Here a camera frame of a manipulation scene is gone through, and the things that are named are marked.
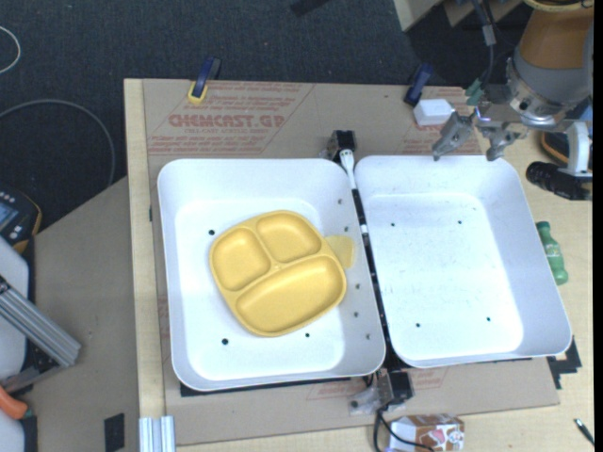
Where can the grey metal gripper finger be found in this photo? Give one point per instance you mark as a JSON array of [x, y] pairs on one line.
[[499, 141], [451, 137]]

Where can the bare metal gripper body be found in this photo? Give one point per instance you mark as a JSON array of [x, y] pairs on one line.
[[523, 108]]

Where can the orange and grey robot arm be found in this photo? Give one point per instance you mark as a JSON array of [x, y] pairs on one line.
[[556, 31]]

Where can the small white rectangular block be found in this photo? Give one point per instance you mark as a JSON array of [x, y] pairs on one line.
[[431, 111]]

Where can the green plastic bottle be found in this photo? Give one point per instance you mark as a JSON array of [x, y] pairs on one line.
[[552, 252]]

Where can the thin black and white rod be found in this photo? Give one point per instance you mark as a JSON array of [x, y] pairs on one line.
[[363, 226]]

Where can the white plastic tray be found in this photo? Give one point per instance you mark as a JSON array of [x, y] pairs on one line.
[[198, 299], [447, 276]]

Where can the brown cardboard board, red print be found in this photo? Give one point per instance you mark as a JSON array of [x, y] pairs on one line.
[[264, 106]]

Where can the yellow divided plate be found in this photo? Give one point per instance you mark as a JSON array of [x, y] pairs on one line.
[[282, 290]]

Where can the brown and white carton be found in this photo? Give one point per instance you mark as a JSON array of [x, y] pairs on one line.
[[435, 433]]

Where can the black pen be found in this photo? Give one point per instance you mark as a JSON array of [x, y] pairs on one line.
[[584, 431]]

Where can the black cylinder on white bracket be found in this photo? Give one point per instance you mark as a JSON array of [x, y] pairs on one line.
[[556, 177]]

